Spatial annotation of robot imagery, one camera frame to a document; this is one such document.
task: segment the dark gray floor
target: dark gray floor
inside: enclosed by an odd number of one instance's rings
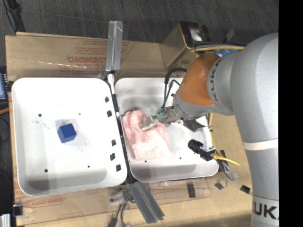
[[[108,22],[124,23],[125,40],[161,42],[180,20],[207,26],[213,41],[233,28],[238,42],[248,43],[278,32],[279,0],[17,0],[27,32],[107,38]],[[0,66],[5,66],[4,35],[14,34],[0,7]],[[1,118],[8,120],[7,115]],[[8,128],[0,120],[1,139]],[[9,140],[0,144],[0,170],[11,178]],[[10,185],[0,176],[0,214]]]

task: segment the blue cube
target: blue cube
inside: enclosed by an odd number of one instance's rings
[[[77,135],[72,123],[60,126],[57,133],[59,135],[61,143],[66,143],[68,141],[72,141],[72,140],[74,140],[74,138]]]

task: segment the pink cloth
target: pink cloth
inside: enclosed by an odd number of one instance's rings
[[[141,110],[127,112],[122,118],[124,132],[132,147],[136,160],[153,160],[171,155],[169,137],[165,125],[143,131],[140,127],[146,118]]]

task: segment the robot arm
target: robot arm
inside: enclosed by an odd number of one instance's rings
[[[217,60],[202,54],[175,100],[192,118],[209,112],[235,115],[252,177],[252,226],[279,226],[278,33]]]

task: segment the cardboard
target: cardboard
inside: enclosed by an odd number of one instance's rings
[[[84,63],[71,62],[78,53],[84,56],[106,57],[105,39],[78,38],[57,35],[18,33],[6,36],[7,66],[10,81],[22,77],[99,77],[105,61]],[[164,77],[166,69],[157,43],[124,41],[121,71],[116,80],[124,77]],[[17,226],[107,226],[117,210],[117,203],[110,202],[111,196],[123,187],[95,189],[50,196],[32,197],[24,194],[18,185],[14,118],[9,93],[11,146],[13,157],[15,202],[23,206],[23,215],[17,216]],[[151,183],[149,188],[165,214],[163,223],[154,226],[188,226],[195,223],[249,223],[252,197],[240,191],[244,184],[251,187],[250,171],[240,134],[233,116],[214,114],[213,136],[216,145],[226,156],[240,163],[230,165],[236,181],[227,181],[222,173],[203,179]],[[195,188],[195,198],[190,198],[187,183]],[[145,226],[137,206],[129,203],[125,210],[125,223]]]

